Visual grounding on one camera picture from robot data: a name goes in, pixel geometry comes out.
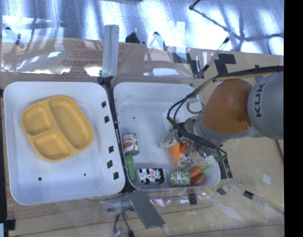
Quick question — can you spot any black and white cow carton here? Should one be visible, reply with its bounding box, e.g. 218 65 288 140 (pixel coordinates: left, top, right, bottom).
136 167 166 186

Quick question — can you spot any orange and white can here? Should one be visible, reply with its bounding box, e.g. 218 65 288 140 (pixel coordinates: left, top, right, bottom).
122 132 140 156

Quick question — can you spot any yellow divided plate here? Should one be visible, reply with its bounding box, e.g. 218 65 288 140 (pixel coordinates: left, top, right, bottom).
21 95 95 163

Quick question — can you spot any orange sausage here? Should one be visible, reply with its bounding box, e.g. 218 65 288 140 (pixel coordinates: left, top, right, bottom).
189 166 203 179

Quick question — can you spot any brown cardboard board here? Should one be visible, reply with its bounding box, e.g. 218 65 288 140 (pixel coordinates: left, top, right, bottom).
0 37 284 233

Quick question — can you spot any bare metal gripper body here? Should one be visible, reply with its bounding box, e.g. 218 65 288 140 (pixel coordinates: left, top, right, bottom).
184 118 216 156

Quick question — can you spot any green and white can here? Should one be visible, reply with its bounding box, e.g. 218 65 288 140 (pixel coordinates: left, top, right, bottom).
170 170 191 188

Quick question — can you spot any orange carrot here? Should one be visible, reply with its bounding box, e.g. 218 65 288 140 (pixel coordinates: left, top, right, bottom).
169 141 189 165

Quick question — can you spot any white plastic tray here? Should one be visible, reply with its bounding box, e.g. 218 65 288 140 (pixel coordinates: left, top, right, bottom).
3 81 126 206
113 81 221 191

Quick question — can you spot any orange patterned white packet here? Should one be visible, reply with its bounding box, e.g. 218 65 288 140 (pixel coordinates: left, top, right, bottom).
177 151 213 169

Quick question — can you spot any brown doughnut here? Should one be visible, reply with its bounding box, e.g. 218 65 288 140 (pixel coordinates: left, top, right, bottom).
190 173 206 186

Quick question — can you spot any green bottle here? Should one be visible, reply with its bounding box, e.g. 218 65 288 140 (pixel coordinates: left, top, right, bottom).
125 154 137 183

